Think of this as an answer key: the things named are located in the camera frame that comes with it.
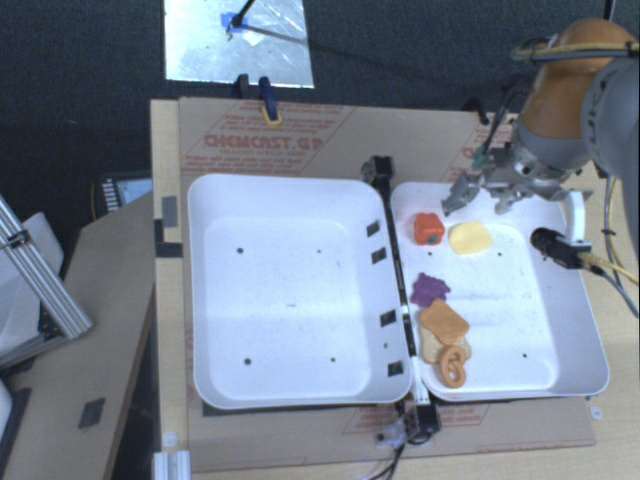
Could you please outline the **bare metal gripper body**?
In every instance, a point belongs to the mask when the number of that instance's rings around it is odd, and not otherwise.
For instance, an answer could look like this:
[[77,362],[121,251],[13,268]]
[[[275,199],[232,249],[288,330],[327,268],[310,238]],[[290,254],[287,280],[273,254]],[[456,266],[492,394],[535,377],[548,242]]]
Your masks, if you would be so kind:
[[521,144],[507,143],[489,149],[482,175],[482,187],[494,198],[497,189],[518,186],[546,201],[560,201],[567,193],[562,183],[569,172],[548,166]]

